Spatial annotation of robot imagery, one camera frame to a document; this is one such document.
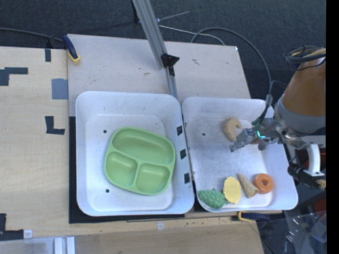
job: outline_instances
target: black clamp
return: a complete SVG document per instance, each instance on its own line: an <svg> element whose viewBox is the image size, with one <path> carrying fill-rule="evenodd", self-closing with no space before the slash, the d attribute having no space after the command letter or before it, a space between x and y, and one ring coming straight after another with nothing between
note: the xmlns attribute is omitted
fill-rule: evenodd
<svg viewBox="0 0 339 254"><path fill-rule="evenodd" d="M175 76L173 66L174 64L177 63L179 57L171 56L165 53L161 56L161 60L163 62L164 67L165 68L168 67L170 75Z"/></svg>
<svg viewBox="0 0 339 254"><path fill-rule="evenodd" d="M23 230L6 231L6 214L0 214L0 241L20 240L23 235Z"/></svg>

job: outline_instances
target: toy donut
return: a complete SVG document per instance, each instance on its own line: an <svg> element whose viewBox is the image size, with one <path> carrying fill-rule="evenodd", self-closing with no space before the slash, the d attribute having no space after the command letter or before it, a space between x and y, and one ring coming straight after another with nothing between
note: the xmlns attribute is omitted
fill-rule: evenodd
<svg viewBox="0 0 339 254"><path fill-rule="evenodd" d="M253 179L253 184L256 188L258 188L260 194L266 194L272 191L274 187L274 182L271 176L260 173Z"/></svg>

